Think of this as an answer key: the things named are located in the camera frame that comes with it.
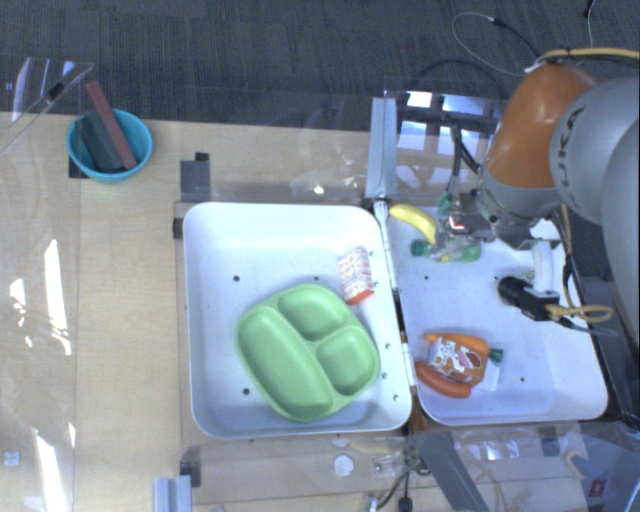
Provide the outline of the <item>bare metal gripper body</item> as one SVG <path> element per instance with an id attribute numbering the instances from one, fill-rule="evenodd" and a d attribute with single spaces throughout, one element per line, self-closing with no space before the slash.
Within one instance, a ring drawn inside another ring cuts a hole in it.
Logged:
<path id="1" fill-rule="evenodd" d="M 491 224 L 480 213 L 471 193 L 456 195 L 450 203 L 446 227 L 454 235 L 490 243 L 496 239 Z"/>

